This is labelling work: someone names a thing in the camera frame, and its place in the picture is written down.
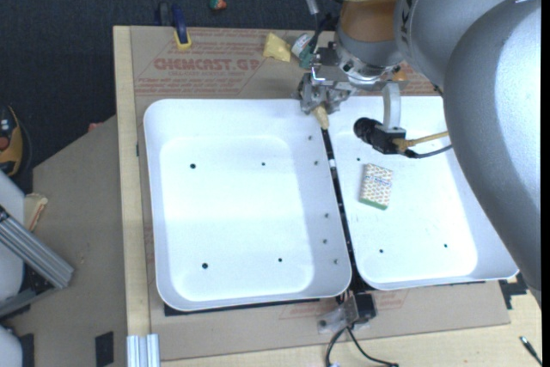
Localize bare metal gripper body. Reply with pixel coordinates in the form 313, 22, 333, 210
307, 41, 391, 95

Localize small white can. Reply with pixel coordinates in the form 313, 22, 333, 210
290, 34, 314, 59

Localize yellow cheese wedge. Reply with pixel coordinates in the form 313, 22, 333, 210
262, 32, 293, 65

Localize white orange green carton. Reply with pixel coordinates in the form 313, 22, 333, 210
358, 162, 394, 212

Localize thin black rod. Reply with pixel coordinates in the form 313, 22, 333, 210
321, 127, 357, 294

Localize brown cardboard board red print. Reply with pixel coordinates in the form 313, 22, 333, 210
128, 26, 513, 362

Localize white plastic tray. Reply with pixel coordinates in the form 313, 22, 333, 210
327, 93, 522, 292
142, 98, 354, 312

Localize beige toy bread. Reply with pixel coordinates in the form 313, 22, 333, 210
22, 193, 49, 232

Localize black cylinder on white bracket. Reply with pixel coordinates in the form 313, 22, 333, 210
352, 83, 407, 156

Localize black block with thin wires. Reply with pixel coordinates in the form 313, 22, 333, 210
354, 293, 378, 321

